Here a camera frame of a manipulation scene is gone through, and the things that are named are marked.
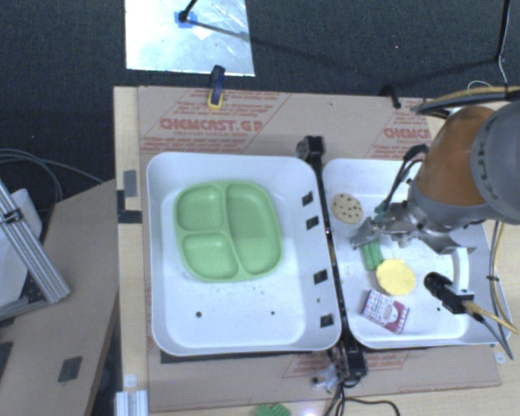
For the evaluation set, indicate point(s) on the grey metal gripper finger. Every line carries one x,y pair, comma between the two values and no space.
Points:
376,237
362,233

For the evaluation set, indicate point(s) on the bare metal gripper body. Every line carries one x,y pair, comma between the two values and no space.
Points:
401,221

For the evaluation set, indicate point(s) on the green ridged toy vegetable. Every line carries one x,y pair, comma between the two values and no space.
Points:
371,258

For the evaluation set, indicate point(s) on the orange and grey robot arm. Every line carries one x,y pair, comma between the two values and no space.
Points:
498,163

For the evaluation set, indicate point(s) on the tan chocolate chip biscuit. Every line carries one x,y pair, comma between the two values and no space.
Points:
346,209

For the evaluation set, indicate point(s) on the yellow round toy food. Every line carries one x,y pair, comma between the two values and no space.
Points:
396,277

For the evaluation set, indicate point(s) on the thin black and white rod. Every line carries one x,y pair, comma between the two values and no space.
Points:
334,271

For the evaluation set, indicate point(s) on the red and white packet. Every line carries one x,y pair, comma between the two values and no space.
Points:
385,311

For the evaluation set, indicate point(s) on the white plastic tray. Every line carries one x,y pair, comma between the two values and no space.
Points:
225,319
429,323

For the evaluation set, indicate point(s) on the green divided plate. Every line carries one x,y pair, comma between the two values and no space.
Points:
229,232

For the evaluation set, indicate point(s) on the brown cardboard board, red print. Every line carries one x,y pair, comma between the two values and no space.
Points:
260,119

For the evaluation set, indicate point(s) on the green ribbed toy leaf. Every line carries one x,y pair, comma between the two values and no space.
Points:
273,411

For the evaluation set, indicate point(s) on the black cylinder on white bracket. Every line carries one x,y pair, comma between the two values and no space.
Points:
443,287

